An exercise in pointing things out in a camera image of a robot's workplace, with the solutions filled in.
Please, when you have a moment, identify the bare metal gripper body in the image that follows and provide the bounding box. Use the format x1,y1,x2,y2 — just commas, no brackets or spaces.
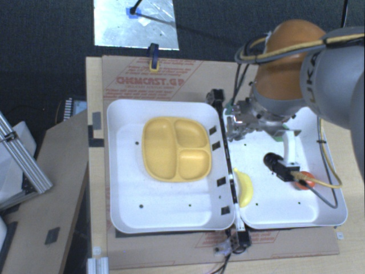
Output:
231,99,289,134

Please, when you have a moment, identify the thin black and white rod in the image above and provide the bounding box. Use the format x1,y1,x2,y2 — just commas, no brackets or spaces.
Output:
216,103,241,228

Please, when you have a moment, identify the yellow banana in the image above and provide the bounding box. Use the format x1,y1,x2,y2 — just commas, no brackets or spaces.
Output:
233,167,254,208

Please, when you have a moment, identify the yellow divided plate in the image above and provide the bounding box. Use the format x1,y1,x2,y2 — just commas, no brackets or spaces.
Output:
141,116,212,183

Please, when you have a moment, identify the white plastic tray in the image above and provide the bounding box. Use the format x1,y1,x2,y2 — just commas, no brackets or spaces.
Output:
106,98,237,235
225,104,349,230

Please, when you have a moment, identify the red orange ball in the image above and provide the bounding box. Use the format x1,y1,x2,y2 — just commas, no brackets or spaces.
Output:
294,171,315,191

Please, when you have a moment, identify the brown cardboard board red print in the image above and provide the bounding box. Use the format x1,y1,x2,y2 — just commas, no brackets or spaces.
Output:
101,55,342,271

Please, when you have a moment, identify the black block with thin wires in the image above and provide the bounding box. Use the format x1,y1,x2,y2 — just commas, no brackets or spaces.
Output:
228,228,252,254
206,88,226,107

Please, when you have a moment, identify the black cylinder on white bracket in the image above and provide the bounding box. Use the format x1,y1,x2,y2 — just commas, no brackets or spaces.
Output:
262,130,302,183

